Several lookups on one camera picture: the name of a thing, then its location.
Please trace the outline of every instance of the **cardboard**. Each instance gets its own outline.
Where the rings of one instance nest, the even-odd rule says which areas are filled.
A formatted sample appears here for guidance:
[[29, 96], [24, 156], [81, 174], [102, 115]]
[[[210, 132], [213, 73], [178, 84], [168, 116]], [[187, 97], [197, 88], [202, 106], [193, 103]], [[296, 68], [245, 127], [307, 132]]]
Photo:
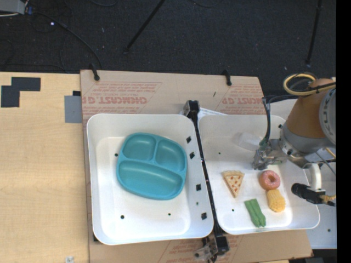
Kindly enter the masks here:
[[[94, 241], [92, 231], [89, 159], [86, 124], [97, 113], [178, 114], [188, 100], [198, 100], [208, 110], [233, 115], [264, 115], [263, 96], [257, 77], [181, 75], [174, 73], [81, 71], [84, 150], [86, 160], [88, 237], [93, 263], [198, 262], [194, 252], [201, 239], [157, 241], [140, 244], [103, 245]], [[216, 262], [247, 263], [311, 257], [304, 230], [267, 232], [252, 235], [226, 235], [230, 250]]]

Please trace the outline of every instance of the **black tape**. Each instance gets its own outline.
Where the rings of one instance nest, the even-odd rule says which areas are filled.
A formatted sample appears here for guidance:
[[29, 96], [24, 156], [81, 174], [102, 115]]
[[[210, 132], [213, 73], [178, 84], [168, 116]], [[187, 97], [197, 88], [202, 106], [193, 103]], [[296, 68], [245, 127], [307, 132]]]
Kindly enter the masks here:
[[12, 77], [11, 85], [1, 86], [1, 107], [19, 107], [20, 91], [40, 92], [41, 79]]

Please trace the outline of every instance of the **wooden surface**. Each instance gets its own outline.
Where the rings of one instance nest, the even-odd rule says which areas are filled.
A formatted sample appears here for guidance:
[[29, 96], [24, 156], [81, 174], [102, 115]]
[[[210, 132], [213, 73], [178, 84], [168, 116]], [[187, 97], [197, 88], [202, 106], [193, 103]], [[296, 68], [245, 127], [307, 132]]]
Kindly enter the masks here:
[[0, 262], [89, 262], [82, 124], [64, 114], [80, 76], [3, 72], [0, 85], [11, 77], [41, 77], [41, 91], [0, 108]]

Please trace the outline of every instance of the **black fabric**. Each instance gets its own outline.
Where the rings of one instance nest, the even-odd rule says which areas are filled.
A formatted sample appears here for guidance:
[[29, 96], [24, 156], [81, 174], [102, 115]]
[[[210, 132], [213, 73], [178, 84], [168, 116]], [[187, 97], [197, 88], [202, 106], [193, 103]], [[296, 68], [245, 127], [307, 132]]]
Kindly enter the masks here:
[[293, 73], [336, 77], [336, 0], [322, 0], [310, 67], [318, 0], [165, 0], [124, 54], [160, 1], [30, 0], [25, 15], [0, 18], [0, 69], [227, 70], [259, 77], [264, 95], [286, 94], [282, 82]]

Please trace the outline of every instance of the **pink donut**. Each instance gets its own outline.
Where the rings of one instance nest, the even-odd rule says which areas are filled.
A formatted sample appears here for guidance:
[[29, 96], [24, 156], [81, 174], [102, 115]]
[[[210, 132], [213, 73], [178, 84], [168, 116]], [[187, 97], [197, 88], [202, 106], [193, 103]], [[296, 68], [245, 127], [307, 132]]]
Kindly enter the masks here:
[[272, 170], [265, 170], [258, 178], [259, 184], [265, 190], [277, 189], [280, 186], [280, 177]]

